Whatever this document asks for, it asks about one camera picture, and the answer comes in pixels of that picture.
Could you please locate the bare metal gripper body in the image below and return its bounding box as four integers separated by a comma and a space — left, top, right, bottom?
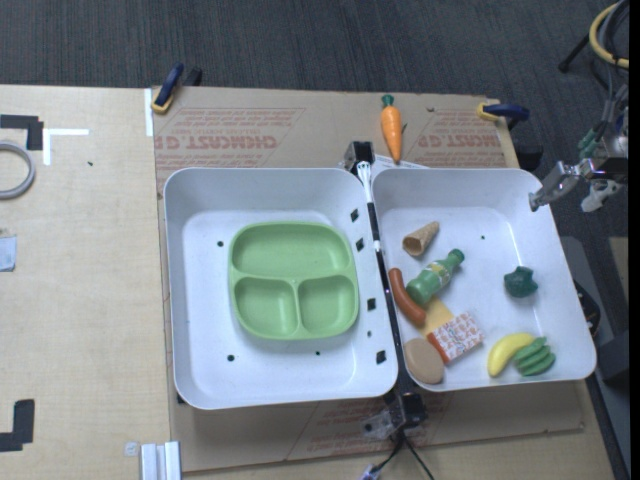
569, 126, 630, 182

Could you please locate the dark green broccoli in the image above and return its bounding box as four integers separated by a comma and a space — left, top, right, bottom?
502, 265, 540, 299

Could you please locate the white plastic tray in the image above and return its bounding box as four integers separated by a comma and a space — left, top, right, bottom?
163, 166, 400, 411
371, 166, 598, 393

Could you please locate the tan ice cream cone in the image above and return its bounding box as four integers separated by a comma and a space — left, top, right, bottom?
401, 220, 441, 258

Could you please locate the green bottle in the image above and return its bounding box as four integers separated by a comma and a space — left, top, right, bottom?
404, 248, 466, 306

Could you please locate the orange carrot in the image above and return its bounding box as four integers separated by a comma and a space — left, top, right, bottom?
379, 93, 408, 165

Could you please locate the yellow cheese slice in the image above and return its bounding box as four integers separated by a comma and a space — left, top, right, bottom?
422, 296, 454, 342

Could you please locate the green sliced cucumber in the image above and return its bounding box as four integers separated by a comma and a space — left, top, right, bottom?
513, 336, 557, 378

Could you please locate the yellow banana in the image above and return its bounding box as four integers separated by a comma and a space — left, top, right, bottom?
486, 332, 536, 378

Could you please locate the orange and white carton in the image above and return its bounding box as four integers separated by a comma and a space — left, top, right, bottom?
425, 311, 486, 366

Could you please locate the thin black and white rod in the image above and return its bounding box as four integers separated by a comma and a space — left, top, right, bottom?
355, 161, 404, 397

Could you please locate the orange-brown sausage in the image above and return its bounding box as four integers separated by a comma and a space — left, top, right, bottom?
387, 267, 428, 328

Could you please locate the round tan biscuit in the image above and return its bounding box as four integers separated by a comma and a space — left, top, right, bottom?
403, 337, 446, 386

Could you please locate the brown cardboard board red print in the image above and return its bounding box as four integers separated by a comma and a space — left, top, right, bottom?
151, 85, 586, 474

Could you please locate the green divided plate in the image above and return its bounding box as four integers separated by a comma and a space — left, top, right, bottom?
227, 221, 361, 341

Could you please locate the white tape roll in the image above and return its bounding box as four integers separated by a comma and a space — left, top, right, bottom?
0, 140, 37, 201

